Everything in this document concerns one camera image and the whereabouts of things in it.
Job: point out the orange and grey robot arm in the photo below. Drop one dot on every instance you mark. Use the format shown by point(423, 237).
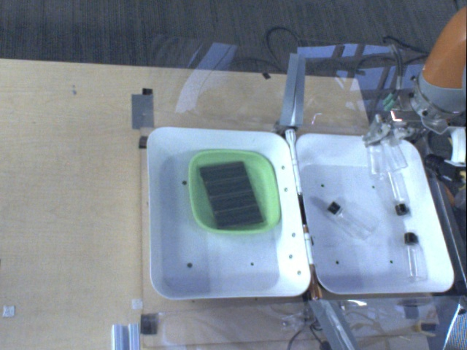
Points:
point(447, 57)

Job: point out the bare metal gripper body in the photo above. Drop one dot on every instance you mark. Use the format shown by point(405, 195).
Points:
point(427, 117)

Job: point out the black cylinder on white bracket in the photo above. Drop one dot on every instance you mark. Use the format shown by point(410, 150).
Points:
point(438, 164)

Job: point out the clear bottle with black cap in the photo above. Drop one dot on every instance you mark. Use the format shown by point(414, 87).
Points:
point(398, 190)
point(355, 222)
point(415, 259)

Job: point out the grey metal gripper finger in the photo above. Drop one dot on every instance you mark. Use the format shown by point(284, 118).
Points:
point(395, 135)
point(376, 134)

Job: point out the black ribbed block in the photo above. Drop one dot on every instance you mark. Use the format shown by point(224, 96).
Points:
point(231, 195)

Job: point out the white plastic tray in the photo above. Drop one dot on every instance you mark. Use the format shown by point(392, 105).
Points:
point(350, 268)
point(233, 268)

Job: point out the green square bowl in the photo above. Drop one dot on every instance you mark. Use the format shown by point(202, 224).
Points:
point(268, 181)

